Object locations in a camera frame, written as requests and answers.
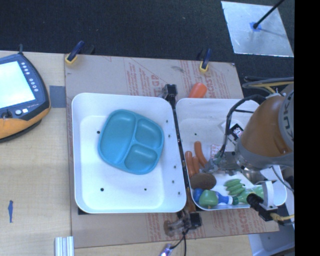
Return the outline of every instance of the blue plate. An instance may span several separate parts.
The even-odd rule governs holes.
[[[154,121],[119,109],[107,118],[98,141],[101,158],[118,169],[143,175],[157,165],[164,146],[164,132]]]

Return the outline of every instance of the wooden table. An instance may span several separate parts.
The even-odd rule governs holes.
[[[0,58],[17,52],[0,51]],[[64,55],[24,52],[49,86],[65,87]],[[72,236],[66,108],[0,143],[0,255],[53,256],[56,237]],[[12,222],[8,206],[13,201]],[[168,242],[75,249],[76,256],[159,255]],[[247,235],[188,239],[187,255],[252,255]],[[172,256],[183,255],[183,242]]]

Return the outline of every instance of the screen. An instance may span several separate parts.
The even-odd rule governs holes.
[[[0,64],[0,109],[35,99],[18,62]]]

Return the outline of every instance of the cardboard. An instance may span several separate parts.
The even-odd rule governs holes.
[[[241,99],[243,93],[234,64],[210,62],[199,71],[200,61],[78,55],[65,63],[66,112],[69,152],[71,227],[75,248],[178,240],[165,234],[165,221],[176,213],[86,214],[75,202],[71,102],[80,93],[158,97],[166,84],[177,85],[177,101],[189,95],[195,83],[207,86],[205,98]],[[274,221],[265,222],[251,208],[201,211],[202,226],[187,239],[275,232]]]

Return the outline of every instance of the black floor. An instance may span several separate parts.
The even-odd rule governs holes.
[[[274,6],[279,0],[230,0]],[[278,7],[295,50],[295,1]],[[294,58],[234,53],[220,0],[11,0],[0,9],[0,51],[69,53],[80,41],[95,55],[235,63],[244,76],[294,76]]]

